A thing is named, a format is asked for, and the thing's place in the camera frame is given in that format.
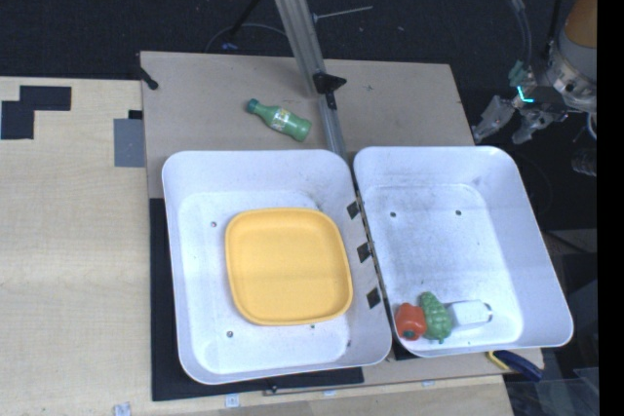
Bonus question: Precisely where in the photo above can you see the red toy pepper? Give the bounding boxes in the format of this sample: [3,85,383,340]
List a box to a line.
[393,302,429,342]

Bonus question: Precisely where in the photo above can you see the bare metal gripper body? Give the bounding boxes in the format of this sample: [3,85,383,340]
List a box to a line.
[511,53,599,124]

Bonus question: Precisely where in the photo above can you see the green toy grapes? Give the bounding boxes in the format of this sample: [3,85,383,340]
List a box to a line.
[418,290,454,346]

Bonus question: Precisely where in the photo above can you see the brown cardboard board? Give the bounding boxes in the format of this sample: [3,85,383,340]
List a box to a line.
[139,51,545,401]

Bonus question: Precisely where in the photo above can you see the green plastic bottle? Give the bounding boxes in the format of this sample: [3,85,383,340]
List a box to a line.
[245,97,313,143]

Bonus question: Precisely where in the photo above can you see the white bottle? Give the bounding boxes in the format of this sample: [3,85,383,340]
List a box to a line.
[445,299,494,333]

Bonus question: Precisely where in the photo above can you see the white plastic tray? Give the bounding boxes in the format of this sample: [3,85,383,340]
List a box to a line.
[161,148,394,387]
[352,144,575,359]

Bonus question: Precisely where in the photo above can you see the yellow plate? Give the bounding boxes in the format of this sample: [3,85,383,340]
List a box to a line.
[223,207,355,327]

